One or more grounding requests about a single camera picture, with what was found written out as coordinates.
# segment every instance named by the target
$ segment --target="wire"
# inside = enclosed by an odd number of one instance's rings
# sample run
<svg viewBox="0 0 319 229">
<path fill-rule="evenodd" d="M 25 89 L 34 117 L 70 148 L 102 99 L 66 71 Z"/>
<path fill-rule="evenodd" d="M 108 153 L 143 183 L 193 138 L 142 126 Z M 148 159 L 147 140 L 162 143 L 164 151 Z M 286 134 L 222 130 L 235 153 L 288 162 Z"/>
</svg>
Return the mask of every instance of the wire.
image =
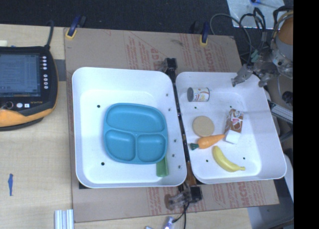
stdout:
<svg viewBox="0 0 319 229">
<path fill-rule="evenodd" d="M 281 11 L 293 11 L 294 10 L 294 7 L 293 6 L 281 6 L 279 7 L 278 9 L 274 10 L 273 11 L 273 17 L 274 17 L 274 28 L 275 28 L 275 25 L 277 24 L 277 17 L 278 17 L 278 13 L 281 12 Z"/>
<path fill-rule="evenodd" d="M 54 21 L 49 20 L 45 25 L 48 26 L 50 24 L 50 33 L 49 33 L 49 38 L 48 41 L 46 43 L 46 45 L 44 47 L 50 49 L 50 43 L 52 40 L 52 36 L 53 36 L 53 29 L 54 29 Z"/>
<path fill-rule="evenodd" d="M 258 45 L 257 49 L 255 49 L 257 51 L 257 54 L 260 55 L 267 37 L 265 16 L 263 15 L 263 13 L 260 11 L 259 8 L 255 7 L 253 13 L 246 13 L 243 16 L 241 16 L 239 20 L 240 25 L 242 25 L 243 19 L 247 16 L 251 16 L 254 18 L 256 27 L 261 35 L 261 42 Z"/>
<path fill-rule="evenodd" d="M 184 211 L 183 213 L 176 219 L 174 219 L 172 222 L 175 223 L 177 222 L 182 216 L 184 216 L 184 229 L 186 228 L 186 211 L 188 209 L 189 203 L 187 205 L 184 205 Z"/>
<path fill-rule="evenodd" d="M 235 19 L 234 17 L 232 17 L 232 16 L 230 16 L 230 15 L 228 15 L 228 14 L 225 14 L 225 13 L 218 13 L 218 14 L 215 14 L 215 15 L 213 15 L 213 17 L 210 19 L 210 21 L 209 21 L 209 26 L 210 26 L 210 30 L 211 30 L 211 32 L 213 33 L 213 35 L 215 35 L 215 32 L 214 32 L 214 30 L 213 30 L 213 27 L 212 27 L 212 21 L 213 21 L 213 19 L 215 18 L 215 17 L 217 17 L 217 16 L 225 16 L 225 17 L 229 17 L 229 18 L 231 18 L 234 22 L 236 22 L 238 25 L 239 25 L 239 27 L 245 32 L 245 34 L 247 35 L 247 38 L 248 38 L 248 44 L 249 44 L 249 57 L 248 57 L 248 63 L 250 63 L 250 61 L 251 61 L 251 54 L 252 54 L 252 43 L 251 43 L 251 38 L 250 38 L 250 35 L 248 34 L 248 32 L 247 32 L 247 30 L 242 26 L 242 24 L 237 20 L 237 19 Z"/>
<path fill-rule="evenodd" d="M 279 18 L 278 22 L 277 22 L 276 25 L 274 26 L 274 31 L 273 31 L 273 34 L 272 34 L 272 39 L 274 39 L 274 38 L 276 37 L 276 35 L 277 35 L 278 31 L 279 31 L 279 26 L 280 26 L 280 24 L 281 24 L 282 22 L 284 22 L 285 20 L 290 19 L 290 18 L 292 18 L 292 17 L 294 17 L 294 11 L 289 11 L 289 12 L 283 14 L 283 15 Z"/>
</svg>

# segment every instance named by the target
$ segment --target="white tray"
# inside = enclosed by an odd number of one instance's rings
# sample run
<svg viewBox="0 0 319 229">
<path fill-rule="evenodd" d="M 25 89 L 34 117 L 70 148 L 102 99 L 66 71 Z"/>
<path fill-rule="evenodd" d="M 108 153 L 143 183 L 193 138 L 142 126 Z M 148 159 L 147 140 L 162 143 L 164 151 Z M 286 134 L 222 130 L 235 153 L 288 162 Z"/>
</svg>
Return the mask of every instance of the white tray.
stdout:
<svg viewBox="0 0 319 229">
<path fill-rule="evenodd" d="M 178 186 L 186 162 L 171 79 L 159 71 L 83 67 L 72 76 L 75 162 L 78 180 L 89 188 Z M 168 176 L 156 175 L 156 164 L 112 160 L 103 144 L 103 119 L 115 103 L 157 108 L 167 122 Z"/>
<path fill-rule="evenodd" d="M 200 115 L 209 117 L 214 125 L 213 134 L 224 133 L 226 114 L 231 108 L 244 113 L 241 137 L 237 144 L 224 140 L 217 144 L 225 156 L 245 171 L 228 172 L 215 162 L 212 147 L 189 149 L 190 163 L 195 177 L 205 184 L 282 178 L 286 173 L 286 162 L 276 127 L 271 115 L 266 94 L 258 87 L 258 77 L 236 85 L 231 78 L 236 73 L 183 72 L 176 78 L 176 88 L 181 117 L 188 143 L 196 143 L 192 122 Z M 207 87 L 210 98 L 207 102 L 189 102 L 189 87 Z"/>
</svg>

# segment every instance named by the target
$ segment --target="food package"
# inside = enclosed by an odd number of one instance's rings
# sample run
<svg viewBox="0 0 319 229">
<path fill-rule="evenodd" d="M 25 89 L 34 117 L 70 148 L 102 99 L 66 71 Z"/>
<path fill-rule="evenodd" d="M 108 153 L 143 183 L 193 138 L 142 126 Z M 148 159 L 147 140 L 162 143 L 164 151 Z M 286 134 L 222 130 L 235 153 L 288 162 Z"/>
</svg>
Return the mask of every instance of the food package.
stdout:
<svg viewBox="0 0 319 229">
<path fill-rule="evenodd" d="M 226 118 L 225 141 L 237 144 L 241 136 L 244 113 L 232 108 Z"/>
</svg>

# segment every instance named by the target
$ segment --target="clamp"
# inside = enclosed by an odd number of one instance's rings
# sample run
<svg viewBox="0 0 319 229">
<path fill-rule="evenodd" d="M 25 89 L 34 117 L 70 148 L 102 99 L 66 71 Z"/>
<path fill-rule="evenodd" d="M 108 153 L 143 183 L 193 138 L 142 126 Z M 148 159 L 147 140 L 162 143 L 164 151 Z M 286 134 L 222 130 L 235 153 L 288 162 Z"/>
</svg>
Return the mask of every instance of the clamp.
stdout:
<svg viewBox="0 0 319 229">
<path fill-rule="evenodd" d="M 201 35 L 200 40 L 199 40 L 199 44 L 203 47 L 207 46 L 207 44 L 208 44 L 208 32 L 209 32 L 209 24 L 207 21 L 204 23 L 202 31 L 199 29 L 199 22 L 198 21 L 195 21 L 189 29 L 190 34 L 200 34 Z"/>
<path fill-rule="evenodd" d="M 65 36 L 68 39 L 73 39 L 76 34 L 76 28 L 77 27 L 83 27 L 85 23 L 86 17 L 81 15 L 76 15 L 74 20 L 72 21 L 71 26 L 68 28 L 67 32 L 65 33 Z"/>
</svg>

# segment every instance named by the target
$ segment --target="green object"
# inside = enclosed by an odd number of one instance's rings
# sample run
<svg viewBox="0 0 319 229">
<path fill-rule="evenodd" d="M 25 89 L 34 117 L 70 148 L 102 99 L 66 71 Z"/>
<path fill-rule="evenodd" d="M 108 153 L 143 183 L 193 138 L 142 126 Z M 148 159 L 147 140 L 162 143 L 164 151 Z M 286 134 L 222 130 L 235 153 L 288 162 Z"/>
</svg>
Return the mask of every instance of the green object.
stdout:
<svg viewBox="0 0 319 229">
<path fill-rule="evenodd" d="M 258 50 L 255 50 L 250 57 L 251 57 L 251 62 L 256 62 L 259 58 Z"/>
<path fill-rule="evenodd" d="M 189 146 L 190 146 L 191 150 L 194 150 L 194 149 L 199 147 L 198 144 L 194 144 L 194 143 L 190 143 Z"/>
<path fill-rule="evenodd" d="M 158 177 L 165 177 L 168 175 L 168 166 L 166 156 L 156 163 L 156 175 Z"/>
</svg>

